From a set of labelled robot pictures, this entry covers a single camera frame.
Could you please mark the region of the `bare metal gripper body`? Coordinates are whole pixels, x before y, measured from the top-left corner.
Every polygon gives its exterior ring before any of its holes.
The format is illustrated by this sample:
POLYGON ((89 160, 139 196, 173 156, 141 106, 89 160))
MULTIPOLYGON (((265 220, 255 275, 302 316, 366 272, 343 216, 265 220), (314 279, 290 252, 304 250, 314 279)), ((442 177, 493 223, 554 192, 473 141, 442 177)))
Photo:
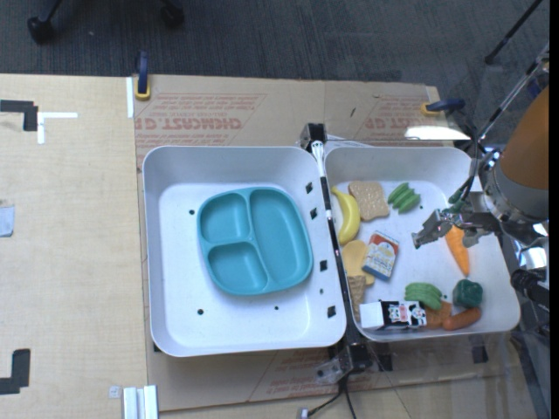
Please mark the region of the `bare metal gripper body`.
POLYGON ((480 238, 487 235, 506 235, 522 249, 543 247, 549 240, 545 230, 535 226, 544 219, 527 214, 511 204, 507 198, 489 195, 485 191, 470 191, 464 196, 456 191, 448 199, 452 224, 463 230, 476 228, 480 238))

